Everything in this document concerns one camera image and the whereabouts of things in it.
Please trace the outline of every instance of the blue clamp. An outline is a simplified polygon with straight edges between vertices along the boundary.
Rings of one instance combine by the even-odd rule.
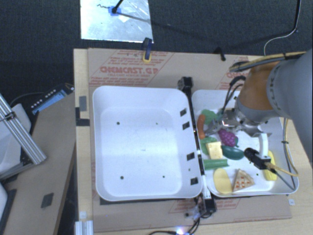
[[[122,10],[121,10],[120,7],[117,8],[116,13],[113,13],[113,12],[112,12],[112,9],[113,9],[114,7],[115,7],[115,6],[111,6],[111,7],[108,8],[109,14],[110,14],[111,16],[118,16],[119,13],[122,13]]]
[[[151,61],[152,39],[146,37],[142,42],[141,49],[144,50],[142,60],[149,63]]]

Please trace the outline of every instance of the pizza slice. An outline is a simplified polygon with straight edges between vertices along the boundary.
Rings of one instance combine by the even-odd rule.
[[[244,170],[238,170],[236,175],[235,184],[233,187],[233,192],[241,189],[245,189],[254,185],[254,180],[251,176],[246,173]]]

